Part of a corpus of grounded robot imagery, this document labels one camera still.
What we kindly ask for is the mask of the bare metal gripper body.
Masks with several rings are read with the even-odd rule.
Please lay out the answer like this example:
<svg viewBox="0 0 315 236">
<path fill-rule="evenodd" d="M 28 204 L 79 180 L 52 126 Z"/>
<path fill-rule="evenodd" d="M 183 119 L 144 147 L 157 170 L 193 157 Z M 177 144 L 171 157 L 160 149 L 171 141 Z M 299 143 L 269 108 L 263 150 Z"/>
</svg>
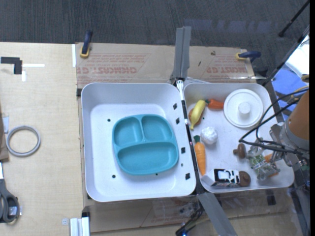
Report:
<svg viewBox="0 0 315 236">
<path fill-rule="evenodd" d="M 279 122 L 272 125 L 270 130 L 270 136 L 274 142 L 280 144 L 281 146 L 285 145 L 285 123 Z"/>
</svg>

